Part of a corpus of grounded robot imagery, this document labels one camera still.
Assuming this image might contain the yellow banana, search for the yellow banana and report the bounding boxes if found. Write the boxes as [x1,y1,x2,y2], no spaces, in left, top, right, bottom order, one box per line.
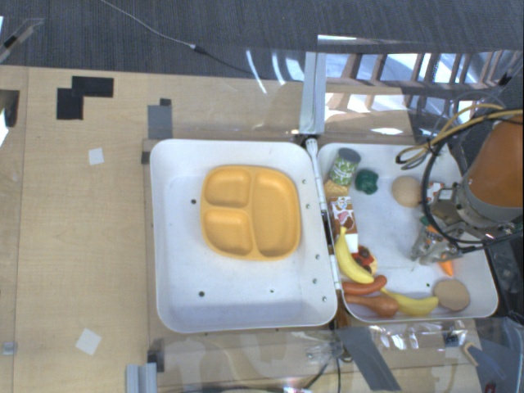
[380,287,440,318]
[334,226,376,285]

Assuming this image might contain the orange carrot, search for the orange carrot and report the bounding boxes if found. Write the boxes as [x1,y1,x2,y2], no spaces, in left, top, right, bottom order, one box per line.
[423,224,455,278]

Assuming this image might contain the green can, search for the green can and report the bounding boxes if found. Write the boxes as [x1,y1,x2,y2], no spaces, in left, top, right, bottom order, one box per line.
[327,147,362,188]

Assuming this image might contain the green broccoli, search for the green broccoli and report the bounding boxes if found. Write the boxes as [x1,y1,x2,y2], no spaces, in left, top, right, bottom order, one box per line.
[354,169,380,197]

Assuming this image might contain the brown round bread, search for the brown round bread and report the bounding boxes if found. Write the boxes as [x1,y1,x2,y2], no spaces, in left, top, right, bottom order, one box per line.
[432,279,472,313]

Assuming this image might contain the white plastic tray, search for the white plastic tray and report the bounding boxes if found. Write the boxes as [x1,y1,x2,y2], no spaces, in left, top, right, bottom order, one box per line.
[317,142,500,324]
[149,138,339,335]

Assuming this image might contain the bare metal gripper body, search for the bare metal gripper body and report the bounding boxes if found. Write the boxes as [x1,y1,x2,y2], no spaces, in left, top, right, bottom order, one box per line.
[427,184,499,243]

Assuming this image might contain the pizza slice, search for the pizza slice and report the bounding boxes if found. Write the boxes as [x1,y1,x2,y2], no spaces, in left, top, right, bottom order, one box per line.
[351,245,379,276]

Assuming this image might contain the white and brown carton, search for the white and brown carton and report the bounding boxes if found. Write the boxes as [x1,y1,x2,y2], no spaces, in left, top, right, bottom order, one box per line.
[328,196,361,254]

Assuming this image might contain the red and white packet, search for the red and white packet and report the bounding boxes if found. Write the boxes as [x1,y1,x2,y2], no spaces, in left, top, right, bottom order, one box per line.
[425,181,446,205]

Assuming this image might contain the orange divided plate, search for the orange divided plate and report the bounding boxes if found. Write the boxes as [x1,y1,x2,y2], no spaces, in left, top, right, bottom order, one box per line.
[199,165,303,262]

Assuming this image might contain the thin black and white rod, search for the thin black and white rod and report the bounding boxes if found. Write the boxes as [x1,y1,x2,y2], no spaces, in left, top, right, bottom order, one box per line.
[305,137,343,292]

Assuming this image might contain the red sausage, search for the red sausage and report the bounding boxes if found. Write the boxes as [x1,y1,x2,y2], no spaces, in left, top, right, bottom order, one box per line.
[341,274,388,296]

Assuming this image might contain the yellow biscuit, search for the yellow biscuit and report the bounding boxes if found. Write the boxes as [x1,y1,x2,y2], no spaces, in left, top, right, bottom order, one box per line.
[323,178,350,201]

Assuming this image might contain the beige round bread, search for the beige round bread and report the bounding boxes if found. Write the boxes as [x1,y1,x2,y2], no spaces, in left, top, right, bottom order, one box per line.
[391,175,425,209]

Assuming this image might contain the brown chicken drumstick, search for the brown chicken drumstick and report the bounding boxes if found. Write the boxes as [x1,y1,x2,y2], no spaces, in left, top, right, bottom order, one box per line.
[343,292,400,318]

